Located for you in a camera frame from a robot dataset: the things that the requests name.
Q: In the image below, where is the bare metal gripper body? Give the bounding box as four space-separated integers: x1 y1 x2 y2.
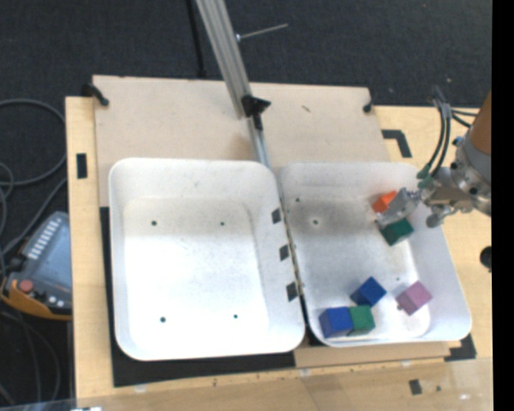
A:
419 163 493 218

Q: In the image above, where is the pale wood board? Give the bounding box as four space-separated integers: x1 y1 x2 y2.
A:
91 74 462 369

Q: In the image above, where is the blue cube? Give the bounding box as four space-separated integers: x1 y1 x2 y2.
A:
317 307 354 339
349 276 388 308

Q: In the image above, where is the orange cube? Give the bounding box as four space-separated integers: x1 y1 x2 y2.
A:
371 190 399 215

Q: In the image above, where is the purple cube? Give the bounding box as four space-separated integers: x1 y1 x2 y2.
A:
394 280 433 317

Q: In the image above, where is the white plastic tray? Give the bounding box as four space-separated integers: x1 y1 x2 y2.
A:
277 161 474 348
108 157 307 362

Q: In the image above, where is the dark green cube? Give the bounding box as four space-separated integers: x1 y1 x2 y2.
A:
378 217 415 247

